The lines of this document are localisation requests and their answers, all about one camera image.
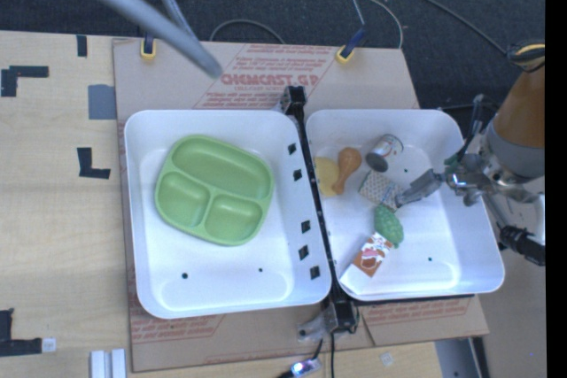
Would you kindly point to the green divided plate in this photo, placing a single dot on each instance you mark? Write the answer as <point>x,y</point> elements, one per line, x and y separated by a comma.
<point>212,186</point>

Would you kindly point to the small silver can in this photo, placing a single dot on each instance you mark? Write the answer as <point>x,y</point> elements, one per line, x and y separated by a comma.
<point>383,152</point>

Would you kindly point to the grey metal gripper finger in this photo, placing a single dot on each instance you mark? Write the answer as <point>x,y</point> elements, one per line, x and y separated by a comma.
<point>418,187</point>
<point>471,197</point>

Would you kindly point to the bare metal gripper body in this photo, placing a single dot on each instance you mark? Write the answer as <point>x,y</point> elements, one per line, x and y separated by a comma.
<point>491,175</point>

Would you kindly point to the orange and white carton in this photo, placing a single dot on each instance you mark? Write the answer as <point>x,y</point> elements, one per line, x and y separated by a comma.
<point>372,256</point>

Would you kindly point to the patterned white carton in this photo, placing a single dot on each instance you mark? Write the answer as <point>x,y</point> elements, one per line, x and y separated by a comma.
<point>376,188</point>

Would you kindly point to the black cylinder on white bracket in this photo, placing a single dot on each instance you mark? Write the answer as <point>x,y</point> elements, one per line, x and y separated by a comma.
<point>522,241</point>

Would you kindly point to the white plastic tray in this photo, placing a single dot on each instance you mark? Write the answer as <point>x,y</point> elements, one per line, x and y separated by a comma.
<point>443,243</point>
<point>230,274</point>

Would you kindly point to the green toy grapes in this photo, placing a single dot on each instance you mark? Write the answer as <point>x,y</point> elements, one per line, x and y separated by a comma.
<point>389,225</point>

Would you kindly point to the brown cardboard board red print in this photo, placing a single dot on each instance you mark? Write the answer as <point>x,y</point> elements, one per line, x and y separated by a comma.
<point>266,71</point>

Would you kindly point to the brown toy chicken drumstick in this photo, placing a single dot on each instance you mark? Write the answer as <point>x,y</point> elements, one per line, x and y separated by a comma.
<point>347,164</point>

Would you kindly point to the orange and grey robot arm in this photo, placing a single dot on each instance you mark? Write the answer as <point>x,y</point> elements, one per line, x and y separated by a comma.
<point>520,110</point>

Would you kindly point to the yellow round toy food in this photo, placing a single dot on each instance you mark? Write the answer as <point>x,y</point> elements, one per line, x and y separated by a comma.
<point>324,175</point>

